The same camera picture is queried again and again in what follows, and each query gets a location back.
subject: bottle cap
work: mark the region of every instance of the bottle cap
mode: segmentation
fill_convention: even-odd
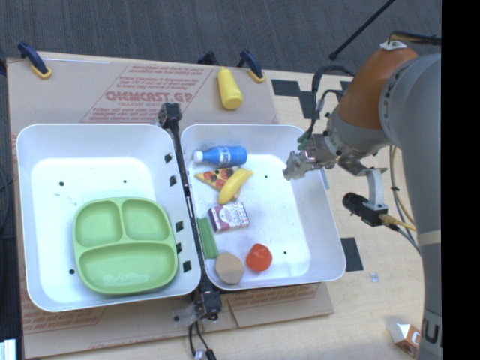
[[[194,152],[193,161],[195,161],[195,163],[201,163],[203,161],[203,152],[202,151]]]

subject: toy pizza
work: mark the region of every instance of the toy pizza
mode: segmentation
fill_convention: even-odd
[[[202,183],[210,185],[210,187],[219,191],[238,168],[238,166],[232,166],[231,168],[221,168],[214,171],[205,171],[202,173],[197,173],[195,177],[199,179]],[[239,195],[240,190],[238,190],[235,195],[233,195],[233,199],[237,200],[239,198]]]

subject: yellow bottle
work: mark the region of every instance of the yellow bottle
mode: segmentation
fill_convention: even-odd
[[[225,67],[220,67],[217,79],[223,108],[226,110],[236,110],[243,103],[243,95],[232,75],[232,71]]]

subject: table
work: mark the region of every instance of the table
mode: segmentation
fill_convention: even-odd
[[[116,62],[128,62],[129,65],[142,65],[145,68],[172,68],[174,71],[181,71],[187,68],[190,72],[197,71],[201,80],[212,72],[210,66],[199,66],[197,64],[176,64],[163,63],[160,61],[128,61],[111,58],[98,58],[84,55],[65,55],[48,52],[40,53],[46,60],[55,65],[76,65],[75,78],[70,84],[62,87],[62,91],[42,91],[36,94],[37,102],[30,100],[30,113],[20,114],[17,104],[26,100],[32,94],[32,87],[29,81],[34,82],[36,76],[27,76],[22,80],[24,89],[21,89],[20,82],[15,73],[10,73],[16,63],[27,63],[26,60],[9,61],[9,93],[10,93],[10,114],[13,124],[13,143],[16,132],[32,122],[42,122],[48,119],[50,122],[78,122],[78,119],[92,121],[97,114],[91,110],[88,114],[74,104],[81,100],[82,95],[86,100],[93,100],[90,96],[96,95],[91,91],[92,80],[83,81],[82,76],[89,74],[92,64],[98,68]],[[310,120],[304,118],[299,96],[307,94],[311,90],[311,77],[309,73],[291,73],[276,70],[265,70],[266,79],[262,83],[263,95],[270,96],[273,103],[274,118],[271,112],[261,112],[261,100],[258,97],[246,94],[245,103],[256,100],[256,107],[260,108],[260,116],[256,118],[260,124],[285,124],[295,125],[307,129]],[[339,89],[341,83],[350,80],[346,76],[325,75],[319,87],[319,92],[325,89]],[[215,91],[215,84],[209,82],[205,77],[202,83],[204,95],[212,95]],[[292,96],[280,96],[275,94],[274,83],[289,82],[295,85],[298,83],[299,91]],[[127,85],[125,73],[118,75],[115,80],[117,86]],[[185,96],[190,91],[180,91],[181,94],[175,98],[188,100]],[[48,107],[43,104],[50,100]],[[336,98],[330,94],[325,103],[324,113],[331,112],[337,105]],[[218,119],[227,122],[231,113],[218,111]],[[203,118],[202,120],[215,122],[216,118]],[[321,118],[315,126],[315,132],[320,133],[326,126],[326,119]],[[397,153],[394,173],[397,186],[400,188],[400,197],[409,208],[407,189],[405,187],[404,173],[401,164],[401,152]],[[384,148],[376,157],[365,159],[364,164],[375,167],[389,167],[389,151]],[[399,218],[395,209],[395,202],[390,190],[389,170],[383,175],[384,178],[384,203],[389,205],[389,214]],[[331,208],[337,223],[337,228],[342,239],[354,240],[358,248],[362,270],[346,271],[339,279],[326,284],[328,294],[333,305],[334,313],[322,313],[322,316],[309,316],[301,319],[288,319],[282,322],[253,325],[244,328],[215,330],[215,326],[205,327],[202,334],[210,348],[214,350],[217,359],[408,359],[409,356],[396,347],[392,341],[388,326],[395,323],[409,323],[420,328],[422,322],[424,285],[422,261],[418,252],[400,234],[391,231],[383,226],[370,227],[362,223],[359,217],[350,215],[342,206],[342,198],[347,192],[355,192],[368,195],[368,183],[366,178],[355,178],[339,167],[325,171],[328,182],[328,197]],[[19,214],[18,196],[16,197],[17,220]],[[68,347],[71,336],[65,333],[58,344]],[[198,348],[203,345],[197,336],[193,342]],[[158,337],[146,340],[142,343],[130,343],[122,346],[112,346],[103,349],[90,349],[82,352],[59,353],[57,355],[44,356],[45,359],[74,360],[74,359],[192,359],[188,337],[180,334],[176,337]]]

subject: yellow banana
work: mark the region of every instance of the yellow banana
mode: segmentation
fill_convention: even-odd
[[[227,204],[243,183],[245,183],[253,174],[254,171],[252,170],[247,170],[245,168],[237,169],[220,189],[220,193],[218,194],[218,204]]]

